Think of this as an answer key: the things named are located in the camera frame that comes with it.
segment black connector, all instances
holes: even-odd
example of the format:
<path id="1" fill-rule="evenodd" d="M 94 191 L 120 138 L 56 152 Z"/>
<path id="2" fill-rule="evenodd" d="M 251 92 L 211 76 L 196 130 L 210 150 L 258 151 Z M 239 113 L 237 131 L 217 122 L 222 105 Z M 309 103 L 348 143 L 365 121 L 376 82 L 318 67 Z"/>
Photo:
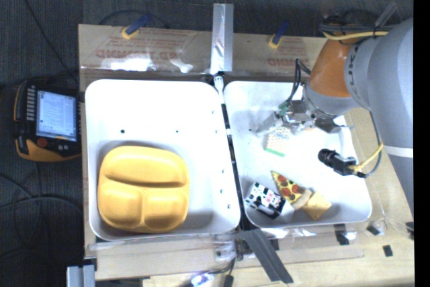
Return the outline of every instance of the black connector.
<path id="1" fill-rule="evenodd" d="M 353 157 L 343 158 L 336 151 L 322 149 L 318 153 L 318 159 L 342 176 L 354 174 L 354 170 L 349 168 L 350 165 L 356 164 Z"/>
<path id="2" fill-rule="evenodd" d="M 222 287 L 232 287 L 234 278 L 231 275 L 227 275 L 224 280 L 224 285 Z"/>

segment gray carpet floor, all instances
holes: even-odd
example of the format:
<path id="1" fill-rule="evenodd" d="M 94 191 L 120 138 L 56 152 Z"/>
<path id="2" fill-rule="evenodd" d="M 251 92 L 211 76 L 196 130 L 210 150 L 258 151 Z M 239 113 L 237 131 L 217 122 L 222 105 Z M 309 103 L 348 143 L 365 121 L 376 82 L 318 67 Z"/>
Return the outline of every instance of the gray carpet floor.
<path id="1" fill-rule="evenodd" d="M 212 4 L 232 3 L 235 32 L 272 34 L 286 19 L 290 23 L 286 35 L 321 36 L 318 24 L 326 15 L 351 10 L 379 15 L 395 3 L 391 20 L 397 23 L 414 11 L 414 0 L 27 2 L 40 26 L 24 0 L 0 0 L 0 286 L 65 286 L 66 267 L 82 260 L 81 160 L 51 164 L 23 160 L 15 151 L 13 132 L 19 81 L 78 68 L 78 24 L 125 25 L 136 15 L 133 9 L 155 15 L 159 21 L 154 26 L 211 30 Z M 72 78 L 59 83 L 75 86 Z"/>

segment yellow cable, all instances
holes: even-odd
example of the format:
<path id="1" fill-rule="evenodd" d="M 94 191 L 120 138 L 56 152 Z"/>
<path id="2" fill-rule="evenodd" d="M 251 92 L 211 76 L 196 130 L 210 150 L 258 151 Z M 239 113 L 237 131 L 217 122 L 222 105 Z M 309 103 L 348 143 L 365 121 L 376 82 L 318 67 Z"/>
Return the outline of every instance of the yellow cable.
<path id="1" fill-rule="evenodd" d="M 355 34 L 347 34 L 342 36 L 336 36 L 336 35 L 330 35 L 326 32 L 323 32 L 324 36 L 327 37 L 329 40 L 348 40 L 350 38 L 361 38 L 361 37 L 371 37 L 371 36 L 385 36 L 388 34 L 388 32 L 358 32 Z"/>
<path id="2" fill-rule="evenodd" d="M 367 158 L 363 163 L 357 165 L 350 165 L 348 166 L 348 168 L 350 168 L 354 172 L 360 172 L 371 160 L 373 160 L 379 154 L 379 152 L 382 150 L 382 147 L 384 147 L 384 144 L 381 142 L 375 153 L 369 158 Z"/>

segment white tray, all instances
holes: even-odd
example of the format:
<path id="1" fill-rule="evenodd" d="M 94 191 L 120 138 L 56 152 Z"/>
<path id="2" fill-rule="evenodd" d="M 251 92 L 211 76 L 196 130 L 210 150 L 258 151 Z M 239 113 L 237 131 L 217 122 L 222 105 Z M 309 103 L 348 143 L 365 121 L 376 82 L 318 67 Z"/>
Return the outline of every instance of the white tray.
<path id="1" fill-rule="evenodd" d="M 227 233 L 241 211 L 216 90 L 192 81 L 99 80 L 85 92 L 89 223 L 104 240 Z M 121 145 L 177 153 L 190 174 L 185 222 L 165 235 L 127 233 L 102 221 L 97 176 L 104 156 Z"/>
<path id="2" fill-rule="evenodd" d="M 290 220 L 268 216 L 245 206 L 249 220 L 260 228 L 303 227 L 362 222 L 372 212 L 366 183 L 356 176 L 341 176 L 318 160 L 321 149 L 336 150 L 344 157 L 356 157 L 348 128 L 339 134 L 327 134 L 319 128 L 291 135 L 285 157 L 264 151 L 265 137 L 255 130 L 291 93 L 291 83 L 233 81 L 224 90 L 224 98 L 243 197 L 254 181 L 276 192 L 271 170 L 296 183 L 319 191 L 333 205 L 314 221 L 304 211 L 295 211 Z M 299 90 L 294 99 L 300 98 Z M 338 124 L 344 124 L 339 118 Z"/>

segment metal bracket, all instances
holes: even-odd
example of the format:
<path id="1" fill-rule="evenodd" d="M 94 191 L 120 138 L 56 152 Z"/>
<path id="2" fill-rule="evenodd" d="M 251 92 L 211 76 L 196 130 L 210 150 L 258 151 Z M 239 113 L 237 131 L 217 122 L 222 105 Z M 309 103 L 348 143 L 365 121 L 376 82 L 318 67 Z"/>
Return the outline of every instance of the metal bracket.
<path id="1" fill-rule="evenodd" d="M 233 5 L 214 4 L 210 74 L 231 72 L 233 66 Z"/>
<path id="2" fill-rule="evenodd" d="M 94 265 L 67 267 L 67 287 L 95 287 Z"/>
<path id="3" fill-rule="evenodd" d="M 349 239 L 347 236 L 347 228 L 345 224 L 334 225 L 336 239 L 340 245 L 349 245 Z"/>
<path id="4" fill-rule="evenodd" d="M 241 231 L 239 232 L 239 237 L 246 241 L 253 250 L 271 281 L 281 280 L 285 284 L 294 283 L 291 275 L 261 229 Z"/>

